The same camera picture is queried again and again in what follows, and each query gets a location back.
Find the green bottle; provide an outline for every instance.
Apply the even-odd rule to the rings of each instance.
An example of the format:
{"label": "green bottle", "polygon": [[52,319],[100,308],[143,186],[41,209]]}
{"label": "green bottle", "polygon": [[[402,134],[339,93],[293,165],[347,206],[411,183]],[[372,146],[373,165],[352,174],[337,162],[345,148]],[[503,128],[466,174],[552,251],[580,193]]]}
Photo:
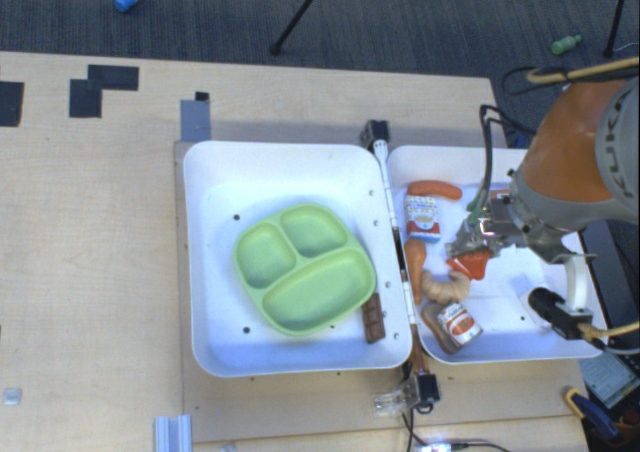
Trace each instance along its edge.
{"label": "green bottle", "polygon": [[574,48],[578,43],[582,41],[582,34],[576,34],[575,36],[566,36],[561,40],[554,41],[551,44],[551,52],[557,56],[564,54],[565,52]]}

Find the white tray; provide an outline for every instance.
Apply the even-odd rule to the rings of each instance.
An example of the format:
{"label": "white tray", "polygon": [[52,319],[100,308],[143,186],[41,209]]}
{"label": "white tray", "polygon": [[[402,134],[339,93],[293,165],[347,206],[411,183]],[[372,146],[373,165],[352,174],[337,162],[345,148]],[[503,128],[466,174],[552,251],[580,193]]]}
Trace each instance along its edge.
{"label": "white tray", "polygon": [[[184,175],[193,351],[204,370],[236,377],[386,369],[409,356],[389,214],[370,153],[346,145],[209,141],[187,152]],[[335,212],[369,254],[387,338],[367,344],[360,311],[308,337],[287,336],[267,323],[245,293],[232,261],[236,238],[267,215],[303,202]]]}
{"label": "white tray", "polygon": [[[494,181],[520,164],[523,152],[494,150]],[[452,182],[464,190],[457,203],[439,202],[442,241],[428,245],[426,267],[446,279],[444,243],[451,241],[484,172],[480,148],[401,147],[389,159],[394,201],[403,223],[402,199],[414,180]],[[193,146],[184,160],[191,319],[194,356],[220,377],[350,369],[387,369],[411,352],[411,335],[389,212],[377,161],[350,145],[308,145],[208,141]],[[232,261],[240,232],[289,205],[315,202],[331,209],[369,254],[385,312],[387,336],[364,339],[360,311],[335,327],[307,337],[273,329],[245,293]],[[580,250],[577,236],[566,245]],[[485,280],[473,282],[464,304],[484,328],[476,341],[447,355],[420,318],[423,345],[447,363],[481,363],[598,354],[582,341],[566,341],[540,328],[519,297],[545,284],[564,295],[564,269],[548,266],[528,250],[504,250],[487,267]],[[593,286],[589,308],[594,323],[604,318]]]}
{"label": "white tray", "polygon": [[[524,157],[524,150],[494,149],[492,188],[507,187],[509,169],[516,169]],[[434,278],[447,280],[449,266],[444,244],[452,242],[466,217],[465,207],[476,194],[484,174],[485,156],[482,148],[447,148],[435,146],[402,146],[389,156],[394,204],[398,221],[404,225],[403,200],[406,187],[415,180],[442,180],[463,190],[458,202],[438,198],[438,214],[442,239],[427,244],[425,268]],[[403,239],[406,231],[402,226]],[[567,235],[564,244],[572,251],[583,252],[577,234]],[[529,249],[511,247],[487,265],[485,278],[472,281],[464,306],[482,326],[484,332],[473,342],[450,355],[442,351],[429,328],[420,322],[420,335],[426,350],[445,363],[483,363],[495,361],[585,358],[600,351],[583,340],[565,340],[550,329],[542,328],[534,320],[528,305],[521,301],[537,286],[545,286],[564,297],[566,275],[563,266],[543,262]],[[594,325],[606,327],[593,281],[589,277],[587,307],[594,313]]]}

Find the can label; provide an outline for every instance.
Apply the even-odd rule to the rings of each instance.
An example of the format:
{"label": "can label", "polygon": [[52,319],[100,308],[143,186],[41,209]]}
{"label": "can label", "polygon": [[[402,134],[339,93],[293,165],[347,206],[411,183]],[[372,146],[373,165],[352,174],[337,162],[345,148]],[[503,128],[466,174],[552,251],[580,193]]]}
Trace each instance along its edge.
{"label": "can label", "polygon": [[482,333],[482,328],[460,303],[451,303],[438,314],[438,322],[453,338],[458,347],[462,347]]}

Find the blue handled tool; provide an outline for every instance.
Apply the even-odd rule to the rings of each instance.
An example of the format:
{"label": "blue handled tool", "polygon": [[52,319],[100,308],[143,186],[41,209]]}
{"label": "blue handled tool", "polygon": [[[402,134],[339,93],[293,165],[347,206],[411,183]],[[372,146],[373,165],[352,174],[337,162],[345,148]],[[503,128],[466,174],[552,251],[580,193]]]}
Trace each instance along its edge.
{"label": "blue handled tool", "polygon": [[620,435],[611,417],[595,402],[580,395],[575,388],[570,389],[564,399],[571,410],[578,417],[589,420],[605,440],[611,441]]}

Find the green divided plate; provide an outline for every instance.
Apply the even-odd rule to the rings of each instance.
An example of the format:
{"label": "green divided plate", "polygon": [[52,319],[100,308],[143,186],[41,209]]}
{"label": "green divided plate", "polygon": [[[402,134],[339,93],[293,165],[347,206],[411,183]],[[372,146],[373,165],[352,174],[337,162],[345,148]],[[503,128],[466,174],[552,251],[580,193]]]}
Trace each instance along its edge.
{"label": "green divided plate", "polygon": [[289,335],[329,326],[361,306],[376,286],[358,240],[315,203],[287,207],[242,232],[233,262],[262,315]]}

